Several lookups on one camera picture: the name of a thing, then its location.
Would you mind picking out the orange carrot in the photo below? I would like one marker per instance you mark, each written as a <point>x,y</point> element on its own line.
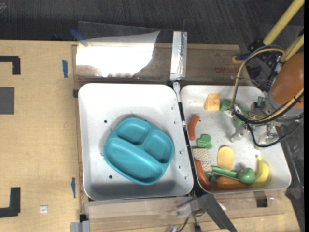
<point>229,183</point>

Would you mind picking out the small white square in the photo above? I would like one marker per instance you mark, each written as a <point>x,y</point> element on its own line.
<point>43,209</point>

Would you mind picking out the white plastic tray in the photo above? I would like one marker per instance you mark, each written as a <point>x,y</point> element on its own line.
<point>96,105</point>
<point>217,127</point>

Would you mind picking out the orange sausage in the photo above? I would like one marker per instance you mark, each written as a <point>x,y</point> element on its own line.
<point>192,127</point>

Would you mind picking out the green ridged toy vegetable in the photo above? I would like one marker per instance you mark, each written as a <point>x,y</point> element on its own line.
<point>204,141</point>

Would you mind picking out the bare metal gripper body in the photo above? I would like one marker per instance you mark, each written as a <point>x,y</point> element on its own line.
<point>259,112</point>

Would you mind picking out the red-brown sausage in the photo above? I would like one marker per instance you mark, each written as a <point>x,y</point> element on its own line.
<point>202,175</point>

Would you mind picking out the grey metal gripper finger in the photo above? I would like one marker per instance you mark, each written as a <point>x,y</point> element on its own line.
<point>271,132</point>
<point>239,134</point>

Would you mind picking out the green toy scoop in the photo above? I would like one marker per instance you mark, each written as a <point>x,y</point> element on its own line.
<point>246,176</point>

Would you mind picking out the yellow banana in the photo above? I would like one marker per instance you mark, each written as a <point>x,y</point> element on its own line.
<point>263,173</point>

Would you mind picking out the yellow cheese wedge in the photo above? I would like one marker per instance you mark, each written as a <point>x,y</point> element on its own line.
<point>212,103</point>

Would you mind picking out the green toy leaf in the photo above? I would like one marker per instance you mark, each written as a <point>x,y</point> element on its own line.
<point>225,105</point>

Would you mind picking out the teal divided plate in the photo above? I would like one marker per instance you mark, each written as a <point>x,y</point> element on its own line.
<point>135,153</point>

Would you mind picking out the yellow oval slice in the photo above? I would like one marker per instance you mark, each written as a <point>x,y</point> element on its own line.
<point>225,158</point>

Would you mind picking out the white packet with orange print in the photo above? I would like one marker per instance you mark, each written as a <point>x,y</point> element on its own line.
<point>201,156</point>

